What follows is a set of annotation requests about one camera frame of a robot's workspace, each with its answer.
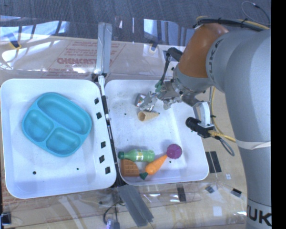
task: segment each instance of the blue divided plate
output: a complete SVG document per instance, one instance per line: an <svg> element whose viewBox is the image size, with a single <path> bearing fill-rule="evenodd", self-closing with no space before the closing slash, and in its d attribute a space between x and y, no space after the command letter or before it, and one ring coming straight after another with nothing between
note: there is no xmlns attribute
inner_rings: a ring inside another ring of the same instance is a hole
<svg viewBox="0 0 286 229"><path fill-rule="evenodd" d="M92 128L90 115L58 93L41 95L22 120L22 131L33 143L58 157L78 150Z"/></svg>

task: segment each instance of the purple ball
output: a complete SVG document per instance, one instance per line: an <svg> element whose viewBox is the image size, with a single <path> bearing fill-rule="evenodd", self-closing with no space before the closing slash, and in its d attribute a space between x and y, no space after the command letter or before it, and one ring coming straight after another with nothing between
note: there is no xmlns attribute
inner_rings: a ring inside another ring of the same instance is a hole
<svg viewBox="0 0 286 229"><path fill-rule="evenodd" d="M166 155L172 159L179 158L181 156L181 154L182 154L182 149L177 144L170 144L167 148L167 151L166 151Z"/></svg>

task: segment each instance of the toy bottle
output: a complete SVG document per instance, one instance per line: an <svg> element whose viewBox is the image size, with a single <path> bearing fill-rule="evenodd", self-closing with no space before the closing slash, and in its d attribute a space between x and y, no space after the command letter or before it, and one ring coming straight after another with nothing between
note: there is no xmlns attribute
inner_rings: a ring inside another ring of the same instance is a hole
<svg viewBox="0 0 286 229"><path fill-rule="evenodd" d="M154 161L154 151L133 149L127 153L120 151L118 154L119 159L129 159L133 162L152 162Z"/></svg>

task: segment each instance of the clear plastic sheet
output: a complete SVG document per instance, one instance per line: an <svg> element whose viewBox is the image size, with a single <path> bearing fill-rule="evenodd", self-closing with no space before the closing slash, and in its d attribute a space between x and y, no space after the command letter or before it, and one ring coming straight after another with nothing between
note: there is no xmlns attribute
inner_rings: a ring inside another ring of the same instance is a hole
<svg viewBox="0 0 286 229"><path fill-rule="evenodd" d="M116 17L112 24L107 81L159 79L166 50L174 46L183 51L194 33L192 28L168 21L134 18L132 25L123 24L121 17ZM97 28L97 23L2 16L0 85L11 78L90 80L96 66ZM176 64L171 62L169 69ZM171 76L172 71L168 70L166 77ZM197 98L208 100L208 97L205 93ZM232 136L225 96L221 93L214 100L214 111L221 129ZM178 229L245 223L246 183L237 146L230 143L235 152L232 157L213 138L203 139L203 144L206 154L210 155L210 172L206 179L136 186L154 217L142 228ZM5 186L3 155L1 152L4 228L106 228L105 222L109 220L118 221L122 229L137 227L119 198L117 187L42 198L13 197Z"/></svg>

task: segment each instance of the white tray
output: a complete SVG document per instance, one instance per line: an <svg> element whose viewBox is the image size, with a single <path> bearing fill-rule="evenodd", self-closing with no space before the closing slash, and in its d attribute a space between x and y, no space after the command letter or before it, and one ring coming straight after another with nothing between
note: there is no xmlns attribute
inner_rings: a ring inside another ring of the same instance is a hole
<svg viewBox="0 0 286 229"><path fill-rule="evenodd" d="M71 156L54 156L22 132L26 111L47 92L68 97L92 117L90 134ZM5 179L13 196L35 198L83 192L108 188L115 182L112 147L96 84L88 80L11 79L0 88L0 104ZM102 115L100 119L96 116L98 112Z"/></svg>
<svg viewBox="0 0 286 229"><path fill-rule="evenodd" d="M165 154L170 144L178 144L183 149L179 159L167 158L160 170L147 176L123 177L130 185L151 185L203 180L209 173L209 166L201 137L186 125L188 117L194 117L193 109L185 103L176 103L164 110L162 101L157 101L153 111L159 116L141 122L138 119L140 109L135 106L138 93L155 91L153 80L111 80L105 86L108 97L109 117L116 153L134 148L151 149L156 158ZM136 162L144 172L146 162Z"/></svg>

